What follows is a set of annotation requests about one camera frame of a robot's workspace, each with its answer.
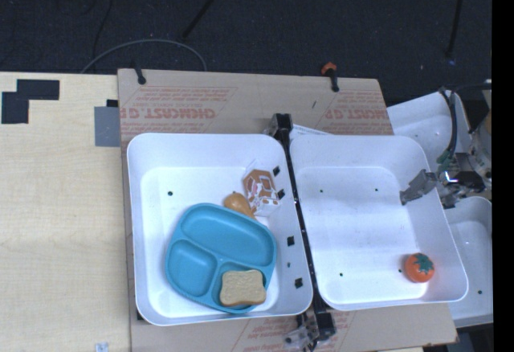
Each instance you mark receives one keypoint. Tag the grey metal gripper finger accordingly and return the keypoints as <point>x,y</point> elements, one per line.
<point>419,185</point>

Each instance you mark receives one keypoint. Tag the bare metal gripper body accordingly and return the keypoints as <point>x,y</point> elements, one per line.
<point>466,179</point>

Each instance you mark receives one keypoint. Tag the white plastic tray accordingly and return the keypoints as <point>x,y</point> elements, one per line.
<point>361,230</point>
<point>160,262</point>

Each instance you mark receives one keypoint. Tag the orange tomato green stem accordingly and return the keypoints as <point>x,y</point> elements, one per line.
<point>418,268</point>

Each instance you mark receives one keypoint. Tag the thin black rod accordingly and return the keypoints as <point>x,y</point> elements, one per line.
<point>299,205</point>

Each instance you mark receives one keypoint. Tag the white and orange carton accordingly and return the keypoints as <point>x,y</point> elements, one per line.
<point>261,191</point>

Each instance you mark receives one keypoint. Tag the yellow orange pear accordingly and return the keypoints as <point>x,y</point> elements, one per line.
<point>237,202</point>

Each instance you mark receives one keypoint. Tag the brown cardboard board red print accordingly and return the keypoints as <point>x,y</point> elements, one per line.
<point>241,109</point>

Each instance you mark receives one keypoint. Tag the tan bread slice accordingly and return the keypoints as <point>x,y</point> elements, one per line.
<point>242,288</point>

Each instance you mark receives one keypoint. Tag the blue divided plate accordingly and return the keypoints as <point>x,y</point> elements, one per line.
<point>209,238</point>

